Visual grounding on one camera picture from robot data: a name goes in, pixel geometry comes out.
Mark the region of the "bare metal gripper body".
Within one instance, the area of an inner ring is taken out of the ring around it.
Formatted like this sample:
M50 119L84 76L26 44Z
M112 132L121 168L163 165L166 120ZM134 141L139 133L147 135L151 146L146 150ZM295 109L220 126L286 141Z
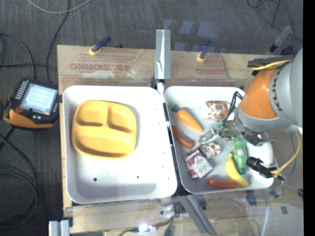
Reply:
M217 133L227 140L242 137L245 131L246 127L237 120L224 120L217 124Z

